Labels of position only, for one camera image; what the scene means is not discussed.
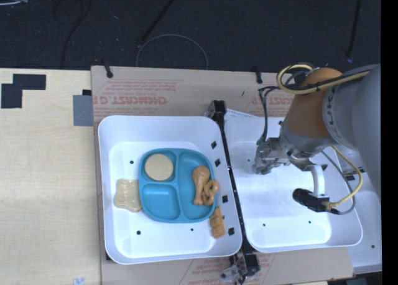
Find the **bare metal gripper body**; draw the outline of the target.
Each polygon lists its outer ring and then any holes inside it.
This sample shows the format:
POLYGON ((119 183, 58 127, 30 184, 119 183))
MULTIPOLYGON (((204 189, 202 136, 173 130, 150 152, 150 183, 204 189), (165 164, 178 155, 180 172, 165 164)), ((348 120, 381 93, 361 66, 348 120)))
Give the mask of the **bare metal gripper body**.
POLYGON ((254 159, 255 173, 266 175, 273 168, 290 164, 288 155, 280 145, 279 138, 264 139, 261 137, 256 144, 256 156, 254 159))

